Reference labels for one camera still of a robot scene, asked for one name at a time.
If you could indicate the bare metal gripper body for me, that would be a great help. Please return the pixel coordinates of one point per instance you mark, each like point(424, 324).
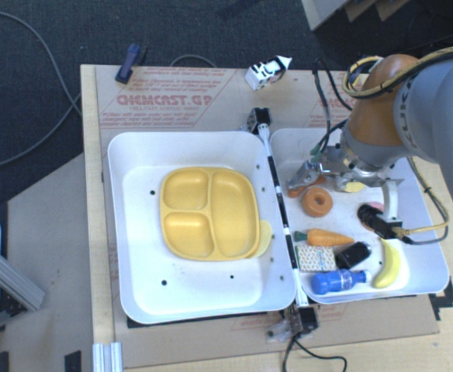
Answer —
point(344, 165)

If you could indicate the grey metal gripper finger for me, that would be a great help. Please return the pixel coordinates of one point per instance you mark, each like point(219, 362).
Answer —
point(341, 184)
point(298, 178)

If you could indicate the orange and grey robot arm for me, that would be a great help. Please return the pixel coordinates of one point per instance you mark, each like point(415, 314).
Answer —
point(409, 107)

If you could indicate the pale yellow flat piece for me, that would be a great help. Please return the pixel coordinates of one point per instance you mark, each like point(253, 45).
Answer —
point(355, 187)

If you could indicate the orange sausage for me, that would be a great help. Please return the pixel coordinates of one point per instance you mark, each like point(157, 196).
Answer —
point(294, 193)

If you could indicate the orange doughnut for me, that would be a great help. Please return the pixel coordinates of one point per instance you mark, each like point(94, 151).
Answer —
point(311, 207)

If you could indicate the pink round piece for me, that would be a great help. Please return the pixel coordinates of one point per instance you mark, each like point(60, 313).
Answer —
point(375, 205)

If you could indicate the thin black and white rod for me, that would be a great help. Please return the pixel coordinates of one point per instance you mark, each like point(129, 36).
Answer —
point(284, 223)

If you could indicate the orange carrot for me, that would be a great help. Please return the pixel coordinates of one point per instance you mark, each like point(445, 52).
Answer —
point(327, 238)

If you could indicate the black box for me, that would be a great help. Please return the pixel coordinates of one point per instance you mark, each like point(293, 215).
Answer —
point(352, 255)

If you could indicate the yellow divided plate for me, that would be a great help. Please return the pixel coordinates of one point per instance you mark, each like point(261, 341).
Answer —
point(211, 211)

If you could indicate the yellow banana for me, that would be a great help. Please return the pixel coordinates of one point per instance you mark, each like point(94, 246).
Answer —
point(391, 266)

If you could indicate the blue plastic bottle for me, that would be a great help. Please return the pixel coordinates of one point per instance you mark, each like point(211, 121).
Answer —
point(329, 282)

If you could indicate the white plastic tray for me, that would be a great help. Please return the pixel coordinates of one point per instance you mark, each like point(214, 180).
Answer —
point(420, 269)
point(195, 289)

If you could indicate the brown cardboard board red print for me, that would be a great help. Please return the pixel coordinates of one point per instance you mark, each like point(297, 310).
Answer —
point(211, 91)

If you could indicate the black cylinder on white bracket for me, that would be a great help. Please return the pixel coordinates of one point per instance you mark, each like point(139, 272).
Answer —
point(377, 219)

